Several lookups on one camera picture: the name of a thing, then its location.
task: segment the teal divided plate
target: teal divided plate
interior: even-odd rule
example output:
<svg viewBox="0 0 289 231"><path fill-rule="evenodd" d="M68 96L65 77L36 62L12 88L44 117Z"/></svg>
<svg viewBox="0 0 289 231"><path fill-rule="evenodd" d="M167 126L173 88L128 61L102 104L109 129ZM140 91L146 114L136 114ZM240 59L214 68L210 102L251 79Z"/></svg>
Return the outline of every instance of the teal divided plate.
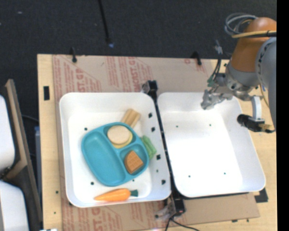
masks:
<svg viewBox="0 0 289 231"><path fill-rule="evenodd" d="M122 125L132 132L132 141L123 148L115 148L107 137L112 126ZM119 186L142 174L149 164L146 148L135 133L125 123L114 122L89 131L82 139L81 150L84 158L96 178L106 186ZM124 158L130 151L135 151L144 165L130 174L124 165Z"/></svg>

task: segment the cardboard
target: cardboard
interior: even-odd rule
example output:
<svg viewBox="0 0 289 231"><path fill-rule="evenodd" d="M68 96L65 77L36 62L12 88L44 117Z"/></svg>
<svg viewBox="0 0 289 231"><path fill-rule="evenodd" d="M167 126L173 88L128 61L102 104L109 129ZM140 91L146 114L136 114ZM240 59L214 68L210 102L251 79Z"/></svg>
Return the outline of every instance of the cardboard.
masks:
<svg viewBox="0 0 289 231"><path fill-rule="evenodd" d="M166 222L155 219L155 213L164 207L163 201L94 208L77 208L68 202L58 118L60 98L68 92L140 91L147 80L157 81L158 94L166 91L203 91L212 70L210 60L198 65L194 59L77 56L74 63L72 56L53 56L64 231L135 231L163 228ZM259 217L252 193L185 200L184 203L186 212L178 221L185 225Z"/></svg>

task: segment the black floor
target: black floor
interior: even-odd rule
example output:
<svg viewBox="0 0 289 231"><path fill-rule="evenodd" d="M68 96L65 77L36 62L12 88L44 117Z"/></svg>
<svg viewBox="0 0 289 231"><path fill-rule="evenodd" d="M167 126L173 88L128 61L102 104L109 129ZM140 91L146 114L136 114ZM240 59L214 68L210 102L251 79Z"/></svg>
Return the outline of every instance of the black floor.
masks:
<svg viewBox="0 0 289 231"><path fill-rule="evenodd" d="M14 79L21 112L39 117L37 54L216 58L218 40L231 53L236 41L224 30L236 12L276 20L277 0L0 0L0 91ZM110 37L111 48L106 42ZM33 120L24 118L34 152Z"/></svg>

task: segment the wooden table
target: wooden table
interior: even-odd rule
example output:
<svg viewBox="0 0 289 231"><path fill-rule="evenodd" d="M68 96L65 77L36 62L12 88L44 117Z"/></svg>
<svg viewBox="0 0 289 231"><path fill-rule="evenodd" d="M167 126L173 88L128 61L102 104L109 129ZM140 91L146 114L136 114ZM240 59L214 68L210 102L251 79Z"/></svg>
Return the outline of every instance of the wooden table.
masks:
<svg viewBox="0 0 289 231"><path fill-rule="evenodd" d="M42 167L42 207L45 229L62 229L56 115L53 84L53 55L38 55L39 120ZM49 87L49 97L44 97L44 87ZM243 113L252 115L250 102L241 102ZM268 108L263 102L263 118L272 124ZM276 133L253 133L251 136L266 176L267 203L259 203L259 218L237 222L218 222L192 225L200 231L275 231L277 230L277 187L276 187ZM173 227L169 230L185 230Z"/></svg>

